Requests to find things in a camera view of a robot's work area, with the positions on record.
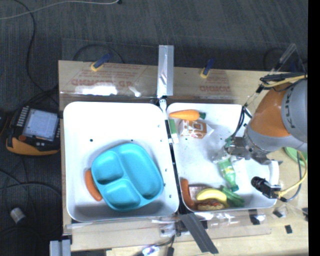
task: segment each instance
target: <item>blue clamp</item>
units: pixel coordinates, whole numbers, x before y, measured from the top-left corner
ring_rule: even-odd
[[[206,66],[202,69],[200,76],[202,78],[207,78],[210,69],[212,68],[212,66],[214,65],[215,62],[215,58],[211,58],[208,60],[208,63],[206,64]]]
[[[104,63],[109,61],[113,57],[112,53],[107,53],[106,55],[102,56],[100,59],[98,59],[96,62],[91,64],[91,69],[94,72],[97,72],[99,69],[101,69],[104,66]]]

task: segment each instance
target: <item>green bottle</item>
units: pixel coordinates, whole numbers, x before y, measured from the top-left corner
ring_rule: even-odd
[[[239,187],[236,184],[236,172],[230,162],[230,159],[227,158],[227,159],[220,160],[218,162],[218,165],[219,165],[219,168],[220,168],[220,171],[222,173],[223,178],[227,182],[229,182],[229,184],[231,186],[230,187],[231,191],[235,192],[235,191],[239,190]]]

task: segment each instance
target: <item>yellow banana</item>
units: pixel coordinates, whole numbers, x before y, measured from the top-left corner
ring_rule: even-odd
[[[225,193],[215,188],[205,188],[201,190],[195,197],[198,201],[207,199],[217,199],[220,203],[224,204],[225,207],[229,207],[227,203],[227,196]]]

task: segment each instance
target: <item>wooden table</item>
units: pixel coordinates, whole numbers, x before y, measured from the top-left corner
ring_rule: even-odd
[[[60,111],[73,101],[105,101],[109,97],[72,95],[62,93],[66,89],[65,85],[70,84],[71,79],[79,75],[79,70],[85,63],[80,61],[60,61],[59,62],[59,89],[60,89]],[[121,64],[120,69],[126,69],[126,65]],[[125,82],[139,80],[156,82],[156,66],[140,66],[143,72],[139,78]],[[215,103],[233,103],[243,105],[250,95],[259,85],[259,79],[267,72],[263,71],[241,71],[241,70],[215,70],[212,71],[211,84],[204,84],[200,78],[200,69],[197,68],[174,68],[174,88],[177,92],[176,99],[191,100],[186,97],[188,92],[198,95],[197,100],[213,101]],[[263,91],[253,104],[248,106],[251,113],[255,112],[260,100],[265,95]],[[280,160],[279,184],[284,188],[294,184],[299,180],[298,164],[292,160],[283,149],[268,155],[270,159]],[[163,236],[161,227],[163,224],[153,223],[150,219],[130,219],[117,221],[102,221],[98,223],[74,223],[67,212],[66,207],[66,168],[65,168],[65,148],[63,119],[61,119],[61,166],[62,166],[62,203],[63,203],[63,226],[65,235],[72,235],[71,251],[94,251],[105,250],[108,256],[135,255],[148,245],[165,242],[169,238]],[[249,215],[238,213],[241,220],[233,225],[225,223],[208,222],[208,234],[221,256],[241,256],[241,255],[308,255],[309,253],[309,230],[308,221],[302,208],[308,207],[308,181],[302,184],[299,196],[284,204],[280,201],[273,208],[264,209],[262,215],[265,217],[260,225],[253,225]],[[284,217],[277,217],[274,210],[284,214]],[[292,229],[292,233],[287,233],[286,226]],[[203,253],[198,248],[196,242],[190,234],[177,236],[173,243],[175,256],[194,256]],[[165,256],[168,246],[161,246],[160,251],[154,255]]]

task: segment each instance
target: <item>brown sausage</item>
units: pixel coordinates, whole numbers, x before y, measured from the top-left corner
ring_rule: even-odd
[[[99,190],[95,186],[94,178],[92,177],[91,170],[87,170],[84,174],[84,180],[86,188],[88,189],[90,195],[96,200],[101,201],[102,195],[100,194]]]
[[[185,202],[186,206],[188,206],[190,209],[194,209],[195,202],[191,199],[189,182],[185,178],[181,180],[181,192],[182,192],[183,201]]]

